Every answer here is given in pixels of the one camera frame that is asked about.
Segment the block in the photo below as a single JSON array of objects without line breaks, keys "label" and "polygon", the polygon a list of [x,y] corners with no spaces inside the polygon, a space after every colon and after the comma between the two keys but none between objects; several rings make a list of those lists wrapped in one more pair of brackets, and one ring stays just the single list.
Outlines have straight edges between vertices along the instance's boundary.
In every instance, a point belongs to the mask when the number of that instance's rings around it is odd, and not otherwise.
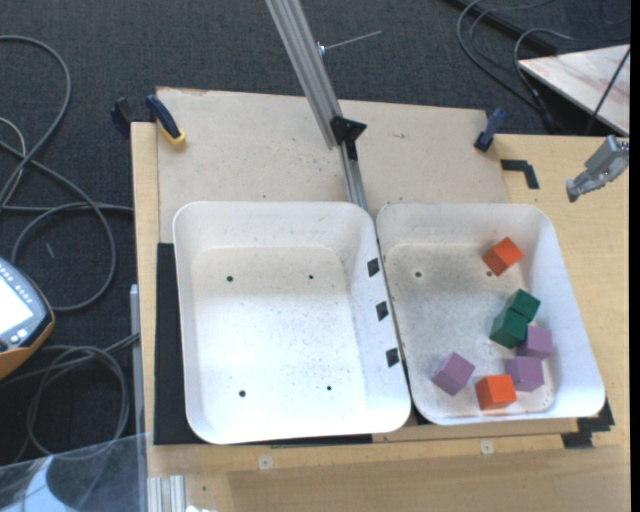
[{"label": "block", "polygon": [[505,309],[493,319],[489,339],[506,348],[515,348],[527,335],[529,321],[513,309]]},{"label": "block", "polygon": [[524,316],[529,322],[536,316],[538,308],[540,307],[540,301],[533,295],[519,289],[511,297],[507,299],[506,307],[517,311]]},{"label": "block", "polygon": [[533,391],[544,384],[542,359],[530,356],[516,356],[504,365],[505,373],[511,375],[517,391]]},{"label": "block", "polygon": [[487,375],[476,382],[476,396],[480,409],[499,409],[516,401],[516,389],[511,375]]},{"label": "block", "polygon": [[551,329],[529,324],[524,342],[518,345],[516,354],[545,359],[553,352],[553,337]]},{"label": "block", "polygon": [[438,366],[431,380],[434,384],[455,396],[467,385],[475,366],[456,352],[451,352]]},{"label": "block", "polygon": [[509,237],[505,237],[483,254],[482,261],[499,276],[523,256],[519,247]]}]

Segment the black floor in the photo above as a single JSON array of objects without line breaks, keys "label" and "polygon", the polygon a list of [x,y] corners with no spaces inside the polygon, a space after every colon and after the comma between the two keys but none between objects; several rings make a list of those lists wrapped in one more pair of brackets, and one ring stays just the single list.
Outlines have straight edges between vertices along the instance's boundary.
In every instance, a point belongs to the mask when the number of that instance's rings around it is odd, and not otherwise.
[{"label": "black floor", "polygon": [[[551,29],[598,42],[568,42],[536,33],[559,52],[629,41],[630,0],[495,0],[478,7],[522,30]],[[507,111],[504,133],[544,134],[538,108],[513,66],[513,37],[491,26],[474,27],[470,51],[490,73],[465,54],[456,37],[460,9],[445,0],[305,0],[315,37],[325,46],[382,30],[378,36],[330,50],[325,62],[339,98]],[[495,11],[499,7],[510,10]],[[469,43],[470,22],[462,23]],[[36,160],[71,180],[93,200],[131,206],[128,141],[114,128],[109,110],[126,95],[132,115],[146,119],[144,98],[160,85],[301,95],[293,69],[266,4],[261,1],[193,0],[4,0],[0,3],[0,117],[19,127],[31,149],[58,115],[65,94],[56,60],[32,42],[49,45],[66,61],[73,82],[61,124]],[[520,56],[541,53],[523,44]],[[499,82],[521,95],[513,94]],[[583,112],[554,94],[540,92],[554,121],[554,133],[584,134]],[[610,130],[596,124],[592,134]],[[0,122],[0,141],[19,147],[16,134]],[[0,187],[19,159],[0,147]],[[9,205],[58,206],[84,201],[33,165],[25,170]],[[79,311],[58,314],[50,345],[106,348],[130,333],[129,290],[136,282],[132,217],[108,211],[118,259],[115,275],[98,300]],[[0,211],[0,255],[12,252],[20,233],[35,218]],[[108,238],[90,211],[57,213],[27,233],[15,261],[45,295],[62,308],[81,303],[100,290],[109,275]],[[129,351],[116,355],[131,392]],[[57,352],[41,350],[0,382],[0,464],[21,455],[42,455],[28,439],[52,452],[110,439],[117,430],[119,380],[107,367],[87,364],[61,376],[42,393],[40,377],[12,382],[46,368]],[[29,404],[39,398],[37,415]],[[134,431],[129,420],[123,435]]]}]

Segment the wooden table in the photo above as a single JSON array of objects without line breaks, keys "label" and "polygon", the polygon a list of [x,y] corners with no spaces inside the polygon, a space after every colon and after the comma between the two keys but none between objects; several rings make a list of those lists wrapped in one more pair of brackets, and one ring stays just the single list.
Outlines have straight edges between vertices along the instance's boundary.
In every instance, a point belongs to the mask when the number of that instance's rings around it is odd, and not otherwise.
[{"label": "wooden table", "polygon": [[[147,426],[159,240],[156,137],[153,124],[132,126]],[[187,503],[220,512],[630,510],[629,172],[576,203],[564,187],[601,143],[520,135],[494,142],[500,158],[532,164],[540,184],[531,190],[522,173],[504,172],[511,202],[540,208],[557,232],[616,422],[593,434],[593,448],[565,448],[560,434],[577,431],[575,419],[428,425],[349,446],[153,446],[149,437],[149,476],[185,475]]]}]

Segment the orange device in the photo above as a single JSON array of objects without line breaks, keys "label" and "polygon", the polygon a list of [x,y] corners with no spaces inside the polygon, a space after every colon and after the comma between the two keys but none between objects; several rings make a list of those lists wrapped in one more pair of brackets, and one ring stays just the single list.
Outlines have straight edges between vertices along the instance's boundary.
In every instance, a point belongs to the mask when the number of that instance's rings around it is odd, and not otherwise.
[{"label": "orange device", "polygon": [[55,316],[40,289],[0,257],[0,379],[35,353],[54,325]]}]

